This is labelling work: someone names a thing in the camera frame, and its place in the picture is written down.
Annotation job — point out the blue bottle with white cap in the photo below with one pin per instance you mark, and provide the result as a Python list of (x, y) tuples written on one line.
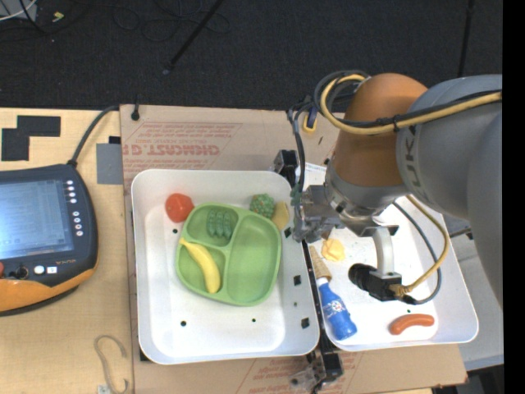
[(338, 312)]

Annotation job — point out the brown cardboard board red print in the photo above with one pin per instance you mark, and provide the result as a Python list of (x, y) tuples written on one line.
[(197, 146)]

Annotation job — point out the thin black and white rod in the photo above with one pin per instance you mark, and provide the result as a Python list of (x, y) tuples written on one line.
[(322, 337)]

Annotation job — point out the black cylinder on white bracket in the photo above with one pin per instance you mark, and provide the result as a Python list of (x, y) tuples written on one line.
[(375, 281)]

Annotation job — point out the yellow lemon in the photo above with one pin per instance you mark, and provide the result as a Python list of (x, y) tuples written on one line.
[(282, 216)]

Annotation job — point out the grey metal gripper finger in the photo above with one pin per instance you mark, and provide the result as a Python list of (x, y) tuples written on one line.
[(325, 233), (299, 229)]

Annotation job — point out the red tomato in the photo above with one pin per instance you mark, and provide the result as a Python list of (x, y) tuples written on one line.
[(178, 207)]

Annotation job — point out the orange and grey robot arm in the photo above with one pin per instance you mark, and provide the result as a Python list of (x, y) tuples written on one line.
[(377, 146)]

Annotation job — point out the green pea pod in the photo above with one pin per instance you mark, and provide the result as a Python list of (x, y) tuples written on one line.
[(219, 222)]

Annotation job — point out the yellow cheese piece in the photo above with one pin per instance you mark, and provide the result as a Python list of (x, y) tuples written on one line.
[(333, 250)]

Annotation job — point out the orange sausage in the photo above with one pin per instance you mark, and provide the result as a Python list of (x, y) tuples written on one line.
[(410, 323)]

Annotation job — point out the green broccoli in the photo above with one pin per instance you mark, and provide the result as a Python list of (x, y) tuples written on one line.
[(262, 205)]

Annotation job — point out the green divided plate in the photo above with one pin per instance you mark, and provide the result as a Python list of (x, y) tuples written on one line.
[(254, 257)]

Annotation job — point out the tan ice cream cone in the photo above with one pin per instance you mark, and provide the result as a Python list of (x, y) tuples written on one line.
[(319, 265)]

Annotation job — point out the yellow banana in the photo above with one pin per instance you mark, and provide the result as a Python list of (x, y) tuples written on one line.
[(205, 263)]

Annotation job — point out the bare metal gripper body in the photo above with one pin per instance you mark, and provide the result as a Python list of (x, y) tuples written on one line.
[(322, 209)]

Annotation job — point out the white plastic tray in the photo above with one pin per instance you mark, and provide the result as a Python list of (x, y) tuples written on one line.
[(369, 322), (213, 331)]

